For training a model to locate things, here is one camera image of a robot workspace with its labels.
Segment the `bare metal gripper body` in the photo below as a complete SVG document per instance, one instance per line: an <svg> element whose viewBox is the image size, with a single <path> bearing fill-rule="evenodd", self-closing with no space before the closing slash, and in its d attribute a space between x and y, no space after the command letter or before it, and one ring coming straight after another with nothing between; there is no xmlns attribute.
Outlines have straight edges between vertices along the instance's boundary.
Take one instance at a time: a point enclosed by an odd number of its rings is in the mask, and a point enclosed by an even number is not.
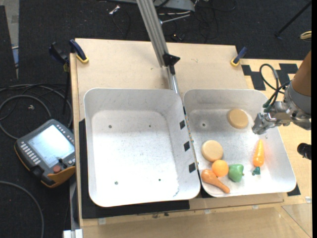
<svg viewBox="0 0 317 238"><path fill-rule="evenodd" d="M311 130L311 115L291 102L279 101L265 108L268 119L276 126L288 126L290 123Z"/></svg>

